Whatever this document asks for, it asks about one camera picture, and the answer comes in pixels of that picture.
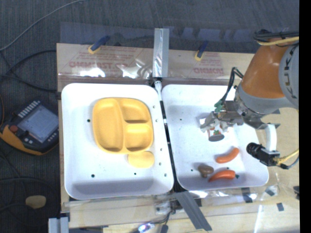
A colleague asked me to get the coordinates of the brown cardboard board, red print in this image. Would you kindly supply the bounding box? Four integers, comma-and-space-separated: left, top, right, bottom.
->
56, 42, 300, 229

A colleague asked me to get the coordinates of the small white can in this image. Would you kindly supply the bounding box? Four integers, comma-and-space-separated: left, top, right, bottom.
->
208, 126, 225, 142

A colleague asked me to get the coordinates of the orange toy carrot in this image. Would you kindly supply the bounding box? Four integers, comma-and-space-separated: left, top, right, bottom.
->
207, 169, 240, 183

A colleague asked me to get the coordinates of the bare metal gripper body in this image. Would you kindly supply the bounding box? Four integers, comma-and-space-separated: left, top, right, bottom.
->
215, 100, 268, 131

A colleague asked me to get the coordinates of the white plastic tray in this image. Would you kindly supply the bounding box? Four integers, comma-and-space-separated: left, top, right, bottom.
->
60, 82, 175, 200
160, 83, 270, 192

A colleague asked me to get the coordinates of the orange toy sausage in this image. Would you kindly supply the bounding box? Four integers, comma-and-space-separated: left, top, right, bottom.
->
215, 147, 241, 165

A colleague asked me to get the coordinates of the pale yellow rounded object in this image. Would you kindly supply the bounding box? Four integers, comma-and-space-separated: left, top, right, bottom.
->
25, 195, 47, 209

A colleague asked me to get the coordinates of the black cylinder on white bracket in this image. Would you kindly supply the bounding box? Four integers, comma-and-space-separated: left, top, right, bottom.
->
246, 124, 281, 167

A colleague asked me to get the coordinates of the yellow divided plate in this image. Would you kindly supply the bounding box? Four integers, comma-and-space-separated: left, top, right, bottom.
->
92, 97, 155, 154

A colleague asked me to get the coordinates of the brown toy mushroom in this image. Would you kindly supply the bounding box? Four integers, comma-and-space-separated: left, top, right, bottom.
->
197, 164, 215, 179

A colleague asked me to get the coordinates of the black block with thin wires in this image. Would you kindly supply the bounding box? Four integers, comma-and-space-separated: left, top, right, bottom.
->
155, 200, 178, 216

